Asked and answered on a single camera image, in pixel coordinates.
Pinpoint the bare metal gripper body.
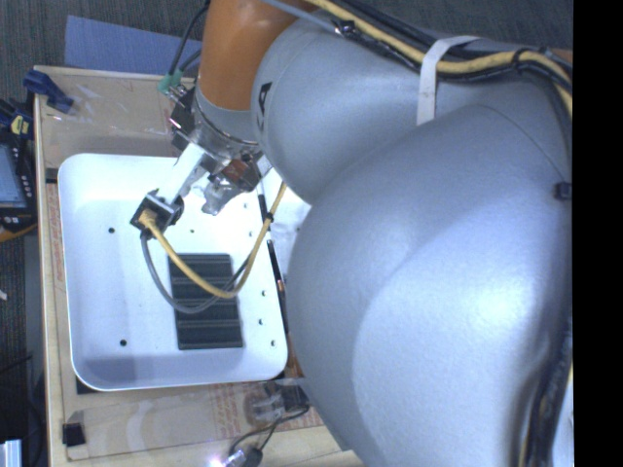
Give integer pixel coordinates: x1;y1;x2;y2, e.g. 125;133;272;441
187;110;267;193

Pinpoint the black ribbed rectangular pad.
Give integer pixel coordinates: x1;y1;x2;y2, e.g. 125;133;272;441
166;253;244;351

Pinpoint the white plastic tray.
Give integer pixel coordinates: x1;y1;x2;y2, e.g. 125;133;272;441
56;152;293;392

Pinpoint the thin black and white rod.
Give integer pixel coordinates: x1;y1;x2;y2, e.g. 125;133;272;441
256;191;291;336

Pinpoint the black cylinder on white bracket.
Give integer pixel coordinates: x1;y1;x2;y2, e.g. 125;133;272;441
128;142;203;240

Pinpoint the black block with thin wires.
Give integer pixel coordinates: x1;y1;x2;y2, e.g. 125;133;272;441
278;384;311;413

